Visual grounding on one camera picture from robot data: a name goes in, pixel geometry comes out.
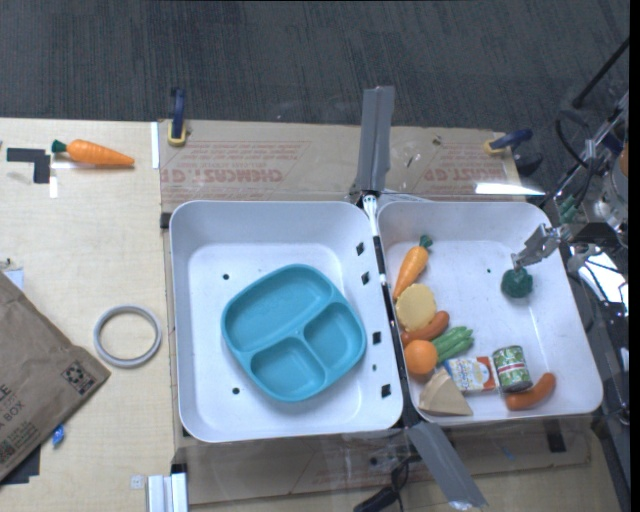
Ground brown paper bag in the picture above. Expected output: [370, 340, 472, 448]
[0, 269, 112, 484]

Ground white plastic tray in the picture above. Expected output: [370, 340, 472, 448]
[168, 199, 405, 444]
[375, 199, 605, 427]

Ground brown cardboard board red print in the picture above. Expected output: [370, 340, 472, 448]
[158, 118, 609, 506]

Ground green can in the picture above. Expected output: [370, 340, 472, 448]
[492, 345, 534, 393]

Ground orange carrot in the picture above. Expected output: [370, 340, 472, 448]
[391, 234, 434, 301]
[50, 138, 136, 168]

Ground green beans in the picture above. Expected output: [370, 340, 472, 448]
[430, 325, 475, 365]

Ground blue divided plate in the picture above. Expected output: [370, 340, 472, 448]
[220, 263, 368, 404]

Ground white and orange carton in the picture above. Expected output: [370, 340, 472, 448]
[442, 355, 499, 396]

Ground green broccoli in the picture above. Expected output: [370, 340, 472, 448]
[501, 267, 534, 300]

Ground grey tape roll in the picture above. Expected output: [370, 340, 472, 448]
[92, 304, 163, 370]

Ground yellow round biscuit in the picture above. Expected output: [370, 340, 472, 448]
[395, 283, 438, 332]

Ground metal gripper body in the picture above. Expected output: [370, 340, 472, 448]
[559, 172, 630, 248]

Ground orange sausage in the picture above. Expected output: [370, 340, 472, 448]
[504, 372, 557, 412]
[400, 310, 451, 346]

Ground beige bread wedge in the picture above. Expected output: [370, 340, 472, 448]
[418, 367, 474, 418]

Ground orange fruit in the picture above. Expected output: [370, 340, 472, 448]
[403, 339, 439, 376]

